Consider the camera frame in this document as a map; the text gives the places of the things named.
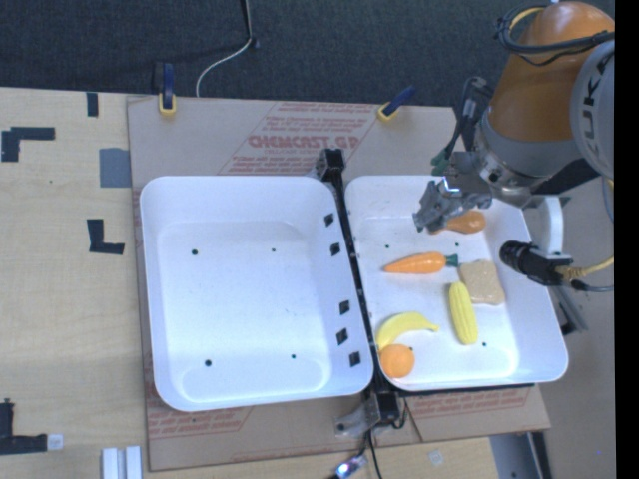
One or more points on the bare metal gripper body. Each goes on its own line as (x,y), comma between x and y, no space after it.
(499,180)

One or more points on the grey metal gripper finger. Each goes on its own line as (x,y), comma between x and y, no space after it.
(432,205)
(461,204)

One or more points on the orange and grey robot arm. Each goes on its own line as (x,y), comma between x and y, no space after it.
(539,93)

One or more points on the orange toy chicken drumstick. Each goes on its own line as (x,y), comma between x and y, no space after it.
(469,222)

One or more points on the orange carrot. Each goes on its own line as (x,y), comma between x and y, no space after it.
(417,263)

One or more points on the tan bread slice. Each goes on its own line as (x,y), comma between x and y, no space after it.
(483,283)

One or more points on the thin black rod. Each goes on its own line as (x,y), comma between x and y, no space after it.
(357,277)

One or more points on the yellow corn cob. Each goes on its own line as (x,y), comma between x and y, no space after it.
(463,313)

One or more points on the yellow banana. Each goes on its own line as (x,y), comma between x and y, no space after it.
(399,325)

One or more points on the white plastic tray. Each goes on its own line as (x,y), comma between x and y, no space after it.
(239,297)
(424,362)

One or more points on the orange fruit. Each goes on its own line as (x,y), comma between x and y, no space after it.
(397,361)

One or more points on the brown cardboard board red print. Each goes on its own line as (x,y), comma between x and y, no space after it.
(209,138)

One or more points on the black cylinder on white bracket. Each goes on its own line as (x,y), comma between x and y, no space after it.
(531,262)

